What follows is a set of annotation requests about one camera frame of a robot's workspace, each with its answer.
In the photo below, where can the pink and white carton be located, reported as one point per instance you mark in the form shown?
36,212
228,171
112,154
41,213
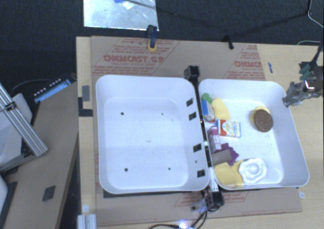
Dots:
214,139

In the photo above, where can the thin black and white rod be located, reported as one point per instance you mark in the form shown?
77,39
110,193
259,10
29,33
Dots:
201,119

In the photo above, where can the brown round biscuit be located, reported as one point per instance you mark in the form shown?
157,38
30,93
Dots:
263,121

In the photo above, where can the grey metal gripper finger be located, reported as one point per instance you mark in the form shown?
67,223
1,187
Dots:
291,100
293,87

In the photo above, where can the blue and orange carton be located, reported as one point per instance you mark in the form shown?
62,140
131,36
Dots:
208,111

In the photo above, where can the pale yellow oval slice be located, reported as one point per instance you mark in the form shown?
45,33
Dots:
220,109

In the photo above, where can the brown cardboard board red print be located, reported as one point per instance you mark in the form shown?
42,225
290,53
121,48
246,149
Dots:
167,53

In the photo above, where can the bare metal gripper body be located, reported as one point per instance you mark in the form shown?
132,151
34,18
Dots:
315,84

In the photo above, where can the yellow orange flat slice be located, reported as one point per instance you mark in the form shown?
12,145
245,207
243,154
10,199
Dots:
238,166

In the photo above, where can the brown rectangular slice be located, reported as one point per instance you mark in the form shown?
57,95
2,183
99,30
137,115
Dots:
220,158

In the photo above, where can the yellow round slice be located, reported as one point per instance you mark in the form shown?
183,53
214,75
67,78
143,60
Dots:
255,111

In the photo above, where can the yellow cheese slice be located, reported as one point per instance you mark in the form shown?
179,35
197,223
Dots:
225,173

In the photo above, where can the white fried egg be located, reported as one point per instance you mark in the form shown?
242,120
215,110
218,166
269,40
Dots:
253,171

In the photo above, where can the orange white yellow carton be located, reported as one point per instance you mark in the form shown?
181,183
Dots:
229,128

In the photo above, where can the purple grapes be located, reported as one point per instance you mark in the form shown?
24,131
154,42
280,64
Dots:
232,152

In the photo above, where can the green round toy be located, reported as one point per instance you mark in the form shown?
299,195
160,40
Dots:
206,96

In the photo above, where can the white plastic tray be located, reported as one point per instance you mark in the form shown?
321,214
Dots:
276,147
146,134

